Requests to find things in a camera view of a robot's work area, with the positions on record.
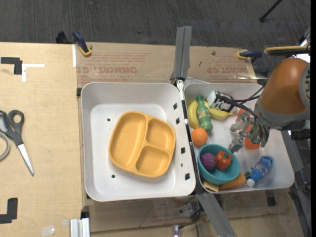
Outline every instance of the scissor handle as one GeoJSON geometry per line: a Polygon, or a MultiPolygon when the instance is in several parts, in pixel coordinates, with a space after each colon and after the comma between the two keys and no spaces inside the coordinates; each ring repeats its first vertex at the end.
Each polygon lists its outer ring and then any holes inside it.
{"type": "Polygon", "coordinates": [[[10,113],[11,113],[10,115],[11,119],[9,118],[9,115],[6,112],[0,111],[0,116],[2,116],[4,125],[6,128],[6,131],[2,129],[0,129],[0,131],[4,133],[6,136],[10,137],[12,140],[14,140],[15,144],[18,146],[23,143],[22,138],[21,138],[21,130],[22,130],[22,124],[24,122],[24,115],[23,113],[20,114],[20,111],[17,111],[17,110],[13,110],[10,113]],[[21,120],[18,123],[16,123],[13,119],[16,114],[21,116],[21,120]]]}
{"type": "Polygon", "coordinates": [[[22,125],[24,123],[24,114],[21,111],[18,110],[12,110],[11,112],[8,113],[8,118],[9,121],[11,123],[11,125],[13,126],[14,131],[21,136],[22,134],[22,125]],[[14,121],[14,117],[18,115],[20,116],[20,121],[19,122],[15,122],[14,121]]]}

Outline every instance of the blue bottle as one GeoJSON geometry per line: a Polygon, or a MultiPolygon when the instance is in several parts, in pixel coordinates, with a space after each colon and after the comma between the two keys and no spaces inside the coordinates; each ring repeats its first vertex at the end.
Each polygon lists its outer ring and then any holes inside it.
{"type": "Polygon", "coordinates": [[[254,187],[257,180],[265,177],[273,165],[273,159],[270,156],[262,156],[251,171],[251,178],[247,179],[248,187],[254,187]]]}

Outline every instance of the toy banana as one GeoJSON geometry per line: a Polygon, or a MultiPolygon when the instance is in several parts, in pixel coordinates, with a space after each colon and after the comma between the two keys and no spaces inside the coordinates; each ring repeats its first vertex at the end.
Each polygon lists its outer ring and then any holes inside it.
{"type": "MultiPolygon", "coordinates": [[[[206,105],[206,107],[209,108],[209,105],[206,101],[204,101],[204,104],[206,105]]],[[[189,107],[188,107],[189,125],[194,129],[198,128],[197,109],[198,109],[197,101],[193,101],[191,104],[189,104],[189,107]]]]}
{"type": "Polygon", "coordinates": [[[209,113],[211,115],[211,118],[217,119],[217,120],[223,120],[223,119],[227,118],[228,116],[233,115],[233,113],[221,111],[221,110],[218,110],[218,109],[212,108],[212,107],[209,108],[209,113]]]}

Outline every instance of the scissors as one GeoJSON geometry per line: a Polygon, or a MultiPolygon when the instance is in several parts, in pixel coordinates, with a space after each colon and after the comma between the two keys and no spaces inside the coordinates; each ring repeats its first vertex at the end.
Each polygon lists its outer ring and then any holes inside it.
{"type": "Polygon", "coordinates": [[[6,136],[8,136],[14,141],[15,145],[20,150],[23,160],[26,166],[28,167],[31,175],[34,176],[33,168],[32,168],[28,153],[26,152],[26,149],[22,140],[22,136],[21,136],[22,125],[24,123],[23,112],[18,111],[18,110],[12,110],[11,112],[7,114],[4,111],[0,111],[0,118],[1,117],[3,119],[5,128],[4,129],[0,128],[0,132],[4,133],[6,136]],[[14,117],[16,115],[20,116],[21,118],[19,122],[14,121],[14,117]]]}

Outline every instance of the gray carpet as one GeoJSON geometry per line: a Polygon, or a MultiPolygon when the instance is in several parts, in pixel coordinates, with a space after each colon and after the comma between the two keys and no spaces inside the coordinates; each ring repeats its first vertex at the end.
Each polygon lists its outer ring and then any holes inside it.
{"type": "MultiPolygon", "coordinates": [[[[276,1],[0,0],[0,42],[56,43],[60,31],[73,42],[78,30],[87,42],[175,45],[176,29],[192,26],[192,46],[263,52],[297,44],[311,25],[311,0],[283,0],[260,22],[276,1]]],[[[269,76],[282,59],[264,54],[253,65],[269,76]]],[[[310,164],[310,150],[302,159],[310,164]]],[[[308,236],[311,226],[303,221],[308,236]]]]}

